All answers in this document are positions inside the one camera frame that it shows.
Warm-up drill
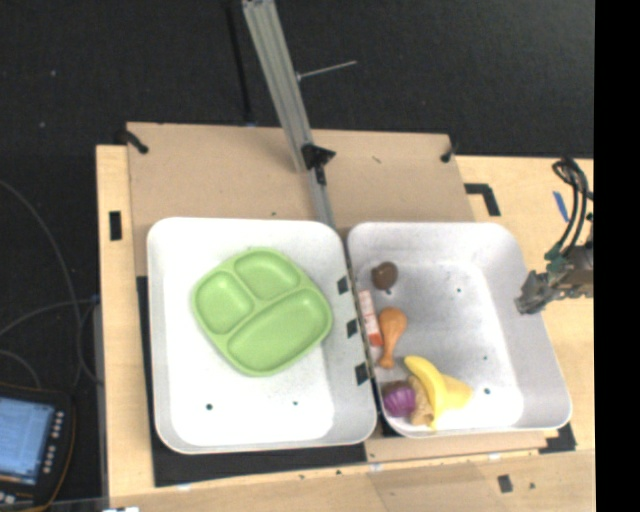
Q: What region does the brown chocolate doughnut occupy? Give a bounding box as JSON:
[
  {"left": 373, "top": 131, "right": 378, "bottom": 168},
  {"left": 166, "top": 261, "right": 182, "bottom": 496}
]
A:
[{"left": 370, "top": 260, "right": 400, "bottom": 292}]

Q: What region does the yellow wedge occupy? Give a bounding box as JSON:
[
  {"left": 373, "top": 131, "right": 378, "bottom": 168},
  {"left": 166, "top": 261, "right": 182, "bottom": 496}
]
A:
[{"left": 439, "top": 373, "right": 476, "bottom": 412}]

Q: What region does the white plastic tray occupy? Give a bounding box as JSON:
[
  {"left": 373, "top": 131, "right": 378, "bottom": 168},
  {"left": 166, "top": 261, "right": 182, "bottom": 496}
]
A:
[
  {"left": 345, "top": 220, "right": 574, "bottom": 440},
  {"left": 145, "top": 215, "right": 379, "bottom": 456}
]

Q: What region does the orange chicken drumstick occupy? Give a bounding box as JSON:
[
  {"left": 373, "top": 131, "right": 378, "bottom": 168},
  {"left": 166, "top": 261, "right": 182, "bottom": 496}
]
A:
[{"left": 376, "top": 306, "right": 409, "bottom": 371}]

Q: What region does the brown cardboard board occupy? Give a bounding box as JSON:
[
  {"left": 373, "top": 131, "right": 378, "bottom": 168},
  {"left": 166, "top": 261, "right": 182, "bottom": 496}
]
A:
[{"left": 125, "top": 121, "right": 552, "bottom": 464}]

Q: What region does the red and white packet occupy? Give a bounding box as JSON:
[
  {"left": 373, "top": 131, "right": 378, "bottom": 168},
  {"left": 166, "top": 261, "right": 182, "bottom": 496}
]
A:
[{"left": 356, "top": 289, "right": 385, "bottom": 348}]

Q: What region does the yellow banana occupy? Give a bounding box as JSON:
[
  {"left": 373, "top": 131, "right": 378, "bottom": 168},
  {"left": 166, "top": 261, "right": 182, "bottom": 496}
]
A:
[{"left": 402, "top": 354, "right": 448, "bottom": 432}]

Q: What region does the thin black and white rod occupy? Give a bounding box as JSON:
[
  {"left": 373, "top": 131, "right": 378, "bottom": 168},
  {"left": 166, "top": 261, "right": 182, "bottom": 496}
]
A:
[{"left": 346, "top": 239, "right": 377, "bottom": 396}]

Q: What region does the green divided plate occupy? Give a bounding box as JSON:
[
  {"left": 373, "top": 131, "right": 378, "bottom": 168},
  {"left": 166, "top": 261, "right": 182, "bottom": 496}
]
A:
[{"left": 189, "top": 246, "right": 335, "bottom": 379}]

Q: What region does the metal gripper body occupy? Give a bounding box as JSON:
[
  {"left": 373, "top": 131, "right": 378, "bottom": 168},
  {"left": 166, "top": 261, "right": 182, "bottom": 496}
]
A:
[{"left": 548, "top": 243, "right": 595, "bottom": 302}]

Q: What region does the purple onion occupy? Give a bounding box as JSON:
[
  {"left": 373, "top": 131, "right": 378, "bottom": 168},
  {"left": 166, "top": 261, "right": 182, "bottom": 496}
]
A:
[{"left": 382, "top": 380, "right": 418, "bottom": 418}]

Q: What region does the tan biscuit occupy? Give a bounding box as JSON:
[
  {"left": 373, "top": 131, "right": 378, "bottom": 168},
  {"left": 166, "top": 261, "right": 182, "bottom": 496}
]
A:
[{"left": 406, "top": 374, "right": 437, "bottom": 428}]

